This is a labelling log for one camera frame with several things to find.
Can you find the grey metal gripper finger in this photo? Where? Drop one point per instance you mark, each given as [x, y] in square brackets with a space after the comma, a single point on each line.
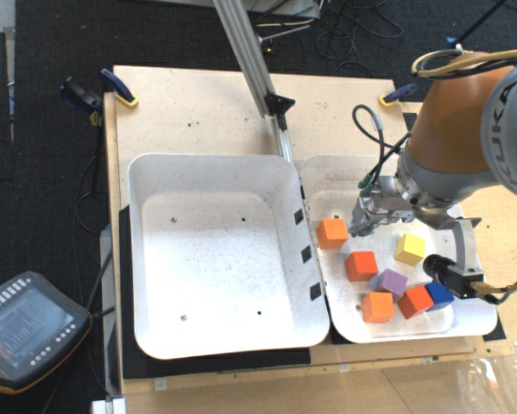
[355, 226]
[372, 224]

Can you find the black cylinder on white bracket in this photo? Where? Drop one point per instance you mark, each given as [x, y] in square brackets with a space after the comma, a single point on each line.
[450, 274]

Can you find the white plastic tray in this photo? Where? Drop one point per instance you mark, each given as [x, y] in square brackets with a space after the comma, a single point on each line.
[215, 265]
[413, 330]

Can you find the yellow cube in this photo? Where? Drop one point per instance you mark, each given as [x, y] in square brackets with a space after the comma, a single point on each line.
[410, 249]

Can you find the dark orange cube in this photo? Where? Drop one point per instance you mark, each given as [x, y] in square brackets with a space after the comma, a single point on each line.
[361, 266]
[414, 302]

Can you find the blue cube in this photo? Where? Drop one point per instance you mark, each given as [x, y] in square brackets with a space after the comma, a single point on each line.
[441, 295]

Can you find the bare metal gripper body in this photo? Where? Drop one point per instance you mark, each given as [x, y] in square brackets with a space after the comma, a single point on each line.
[392, 196]

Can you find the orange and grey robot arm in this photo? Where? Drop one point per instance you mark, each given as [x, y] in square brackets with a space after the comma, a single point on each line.
[456, 119]

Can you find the purple cube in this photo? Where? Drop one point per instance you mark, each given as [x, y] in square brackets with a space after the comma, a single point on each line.
[391, 283]

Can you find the pale wood board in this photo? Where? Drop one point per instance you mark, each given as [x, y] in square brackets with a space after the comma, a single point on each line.
[189, 110]

